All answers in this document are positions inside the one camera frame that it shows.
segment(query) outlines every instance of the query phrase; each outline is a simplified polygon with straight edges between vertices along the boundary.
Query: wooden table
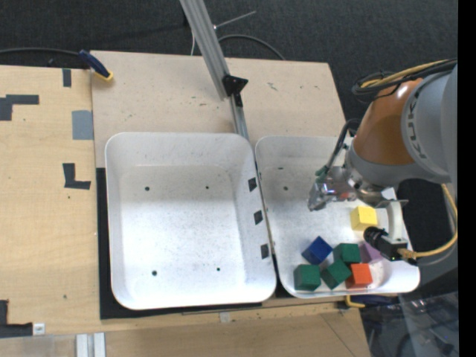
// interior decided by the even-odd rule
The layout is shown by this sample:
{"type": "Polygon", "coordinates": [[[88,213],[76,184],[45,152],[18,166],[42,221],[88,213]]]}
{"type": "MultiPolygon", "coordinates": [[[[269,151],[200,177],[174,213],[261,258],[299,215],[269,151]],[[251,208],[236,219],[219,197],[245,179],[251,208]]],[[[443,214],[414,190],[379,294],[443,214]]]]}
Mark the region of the wooden table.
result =
{"type": "MultiPolygon", "coordinates": [[[[174,327],[198,339],[200,329],[221,332],[225,322],[251,337],[259,327],[311,322],[323,327],[328,343],[354,343],[359,355],[368,356],[358,310],[340,313],[341,297],[273,297],[258,309],[226,316],[205,311],[100,320],[95,170],[104,166],[107,139],[122,131],[233,132],[233,127],[228,102],[218,98],[201,57],[92,53],[114,72],[111,83],[73,69],[68,87],[59,68],[0,67],[0,98],[39,96],[38,105],[14,104],[12,119],[0,121],[0,299],[10,301],[8,323],[44,323],[49,335],[110,332],[110,348],[126,339],[134,344],[138,329],[145,332],[140,338],[154,339],[152,329],[174,327]],[[72,112],[91,110],[94,140],[74,138],[72,112]],[[65,187],[65,163],[74,163],[76,180],[90,181],[89,189],[65,187]]],[[[227,63],[233,75],[250,81],[242,98],[253,146],[266,135],[340,132],[344,116],[327,64],[227,63]]],[[[171,337],[167,332],[163,337],[171,337]]],[[[348,346],[342,353],[347,355],[348,346]]]]}

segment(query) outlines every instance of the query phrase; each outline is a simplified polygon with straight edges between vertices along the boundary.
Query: yellow cable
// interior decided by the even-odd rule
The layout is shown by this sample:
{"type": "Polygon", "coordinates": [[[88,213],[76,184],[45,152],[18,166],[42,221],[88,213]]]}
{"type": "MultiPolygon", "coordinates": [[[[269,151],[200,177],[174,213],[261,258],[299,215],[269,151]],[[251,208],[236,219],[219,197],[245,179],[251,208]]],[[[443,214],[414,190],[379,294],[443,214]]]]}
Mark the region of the yellow cable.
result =
{"type": "Polygon", "coordinates": [[[355,302],[351,301],[350,300],[350,295],[346,295],[345,303],[346,303],[347,306],[352,306],[352,307],[355,307],[355,308],[365,308],[365,304],[355,303],[355,302]]]}
{"type": "Polygon", "coordinates": [[[446,187],[445,184],[441,184],[441,188],[443,189],[443,192],[445,194],[446,199],[448,200],[451,211],[453,212],[454,215],[454,220],[456,222],[456,227],[454,229],[454,234],[453,237],[443,246],[439,248],[435,248],[434,250],[430,251],[412,251],[408,250],[407,248],[399,248],[397,251],[400,255],[402,255],[405,259],[416,259],[416,258],[421,258],[421,257],[430,257],[431,255],[439,254],[445,250],[448,250],[450,247],[453,246],[453,244],[456,242],[458,238],[458,210],[456,208],[456,204],[454,203],[453,197],[451,197],[451,194],[449,193],[448,188],[446,187]]]}
{"type": "Polygon", "coordinates": [[[366,88],[370,85],[372,85],[372,86],[383,85],[385,83],[396,80],[397,78],[403,77],[403,76],[408,75],[408,74],[417,73],[418,71],[421,71],[421,70],[426,69],[430,66],[433,66],[433,65],[436,65],[438,63],[445,62],[445,61],[447,61],[447,60],[443,59],[443,60],[440,60],[440,61],[434,61],[434,62],[430,62],[430,63],[425,63],[423,65],[414,66],[413,68],[408,68],[408,69],[399,71],[397,73],[394,73],[392,75],[389,75],[388,77],[383,78],[381,80],[368,80],[368,81],[362,83],[361,87],[366,88]]]}

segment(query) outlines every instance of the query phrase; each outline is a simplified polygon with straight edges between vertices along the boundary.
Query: green cube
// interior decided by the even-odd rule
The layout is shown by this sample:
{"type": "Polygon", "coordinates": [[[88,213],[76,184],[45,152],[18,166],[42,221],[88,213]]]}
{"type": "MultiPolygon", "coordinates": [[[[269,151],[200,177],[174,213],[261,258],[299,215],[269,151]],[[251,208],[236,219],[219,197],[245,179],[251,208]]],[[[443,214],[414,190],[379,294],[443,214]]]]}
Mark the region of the green cube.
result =
{"type": "Polygon", "coordinates": [[[332,250],[334,260],[341,259],[345,264],[360,263],[360,250],[356,243],[340,243],[332,250]]]}
{"type": "Polygon", "coordinates": [[[314,291],[321,285],[321,270],[317,265],[299,265],[294,276],[296,290],[314,291]]]}
{"type": "Polygon", "coordinates": [[[343,260],[337,259],[321,272],[321,277],[330,289],[334,289],[352,275],[343,260]]]}

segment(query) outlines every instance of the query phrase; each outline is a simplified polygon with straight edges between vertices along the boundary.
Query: purple cube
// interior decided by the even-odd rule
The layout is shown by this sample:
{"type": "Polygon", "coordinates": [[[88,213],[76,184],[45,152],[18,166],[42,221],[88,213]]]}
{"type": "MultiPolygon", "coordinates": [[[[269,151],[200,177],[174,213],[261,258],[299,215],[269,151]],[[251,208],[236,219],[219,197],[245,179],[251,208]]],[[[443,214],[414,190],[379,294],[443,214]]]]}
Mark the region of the purple cube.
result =
{"type": "Polygon", "coordinates": [[[314,239],[311,245],[301,254],[312,265],[321,264],[332,253],[332,247],[321,238],[314,239]]]}
{"type": "Polygon", "coordinates": [[[358,246],[358,249],[360,250],[362,263],[375,263],[383,258],[383,256],[380,254],[380,251],[376,248],[373,248],[367,242],[361,243],[358,246]]]}

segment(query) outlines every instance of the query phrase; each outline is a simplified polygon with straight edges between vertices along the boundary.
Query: black bracket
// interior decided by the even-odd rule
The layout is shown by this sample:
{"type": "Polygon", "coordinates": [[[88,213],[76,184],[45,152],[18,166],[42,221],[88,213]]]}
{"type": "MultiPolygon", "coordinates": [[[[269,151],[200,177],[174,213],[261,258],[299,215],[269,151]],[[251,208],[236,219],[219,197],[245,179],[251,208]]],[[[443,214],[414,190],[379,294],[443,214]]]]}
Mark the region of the black bracket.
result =
{"type": "Polygon", "coordinates": [[[243,107],[243,101],[241,100],[241,95],[239,94],[243,88],[248,83],[248,80],[244,78],[234,77],[232,75],[225,75],[223,77],[223,86],[225,87],[225,91],[227,96],[233,95],[235,98],[235,104],[238,107],[243,107]]]}

